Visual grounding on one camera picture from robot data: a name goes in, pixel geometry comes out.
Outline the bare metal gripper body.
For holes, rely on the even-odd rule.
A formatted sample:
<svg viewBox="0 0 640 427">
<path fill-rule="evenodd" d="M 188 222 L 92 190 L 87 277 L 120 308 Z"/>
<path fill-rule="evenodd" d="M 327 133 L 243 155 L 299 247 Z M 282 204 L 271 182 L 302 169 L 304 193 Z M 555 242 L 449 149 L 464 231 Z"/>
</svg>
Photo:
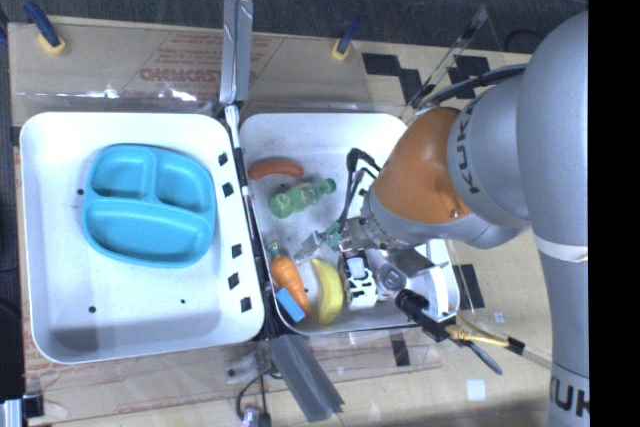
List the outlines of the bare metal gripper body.
<svg viewBox="0 0 640 427">
<path fill-rule="evenodd" d="M 338 219 L 318 234 L 321 244 L 338 254 L 356 255 L 365 250 L 384 250 L 385 241 L 366 217 Z"/>
</svg>

